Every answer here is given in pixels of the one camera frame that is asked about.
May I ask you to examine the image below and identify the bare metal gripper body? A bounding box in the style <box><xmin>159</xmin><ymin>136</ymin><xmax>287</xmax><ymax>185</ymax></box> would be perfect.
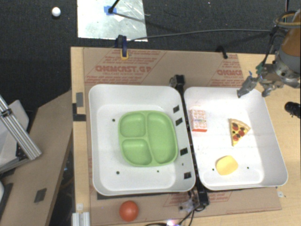
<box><xmin>256</xmin><ymin>64</ymin><xmax>301</xmax><ymax>89</ymax></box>

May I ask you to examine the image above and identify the orange-red ball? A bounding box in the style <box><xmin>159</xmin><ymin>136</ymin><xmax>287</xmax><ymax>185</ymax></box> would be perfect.
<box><xmin>119</xmin><ymin>200</ymin><xmax>140</xmax><ymax>223</ymax></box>

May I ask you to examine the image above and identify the black cylinder on white bracket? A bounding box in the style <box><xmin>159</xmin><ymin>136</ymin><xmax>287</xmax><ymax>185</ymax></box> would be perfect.
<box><xmin>284</xmin><ymin>101</ymin><xmax>301</xmax><ymax>118</ymax></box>

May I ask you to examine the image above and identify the yellow rounded block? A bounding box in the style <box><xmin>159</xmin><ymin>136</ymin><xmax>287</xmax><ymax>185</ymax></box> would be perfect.
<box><xmin>215</xmin><ymin>155</ymin><xmax>239</xmax><ymax>177</ymax></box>

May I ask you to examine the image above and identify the thin black rod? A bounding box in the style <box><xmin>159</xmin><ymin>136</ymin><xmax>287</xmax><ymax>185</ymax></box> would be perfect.
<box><xmin>176</xmin><ymin>85</ymin><xmax>206</xmax><ymax>197</ymax></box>

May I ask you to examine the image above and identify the white and orange carton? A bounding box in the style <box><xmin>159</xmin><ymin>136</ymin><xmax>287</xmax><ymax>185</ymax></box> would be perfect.
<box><xmin>189</xmin><ymin>106</ymin><xmax>209</xmax><ymax>133</ymax></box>

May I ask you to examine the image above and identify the brown cardboard board red print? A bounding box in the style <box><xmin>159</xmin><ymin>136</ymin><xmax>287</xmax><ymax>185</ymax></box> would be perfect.
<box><xmin>82</xmin><ymin>47</ymin><xmax>283</xmax><ymax>226</ymax></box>

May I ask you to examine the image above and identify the green divided plate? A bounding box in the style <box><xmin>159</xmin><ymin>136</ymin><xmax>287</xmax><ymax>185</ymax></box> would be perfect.
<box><xmin>117</xmin><ymin>110</ymin><xmax>179</xmax><ymax>168</ymax></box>

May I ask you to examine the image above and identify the white plastic tray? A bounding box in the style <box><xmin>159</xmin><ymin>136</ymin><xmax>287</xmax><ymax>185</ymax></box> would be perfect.
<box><xmin>183</xmin><ymin>86</ymin><xmax>289</xmax><ymax>192</ymax></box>
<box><xmin>88</xmin><ymin>83</ymin><xmax>197</xmax><ymax>196</ymax></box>

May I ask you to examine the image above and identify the toy pizza slice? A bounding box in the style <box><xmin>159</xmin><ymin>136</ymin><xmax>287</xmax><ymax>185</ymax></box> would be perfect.
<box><xmin>228</xmin><ymin>118</ymin><xmax>252</xmax><ymax>147</ymax></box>

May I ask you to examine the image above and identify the black block with thin wires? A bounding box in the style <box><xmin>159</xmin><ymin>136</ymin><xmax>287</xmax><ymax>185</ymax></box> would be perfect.
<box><xmin>197</xmin><ymin>190</ymin><xmax>210</xmax><ymax>208</ymax></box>
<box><xmin>169</xmin><ymin>74</ymin><xmax>187</xmax><ymax>89</ymax></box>

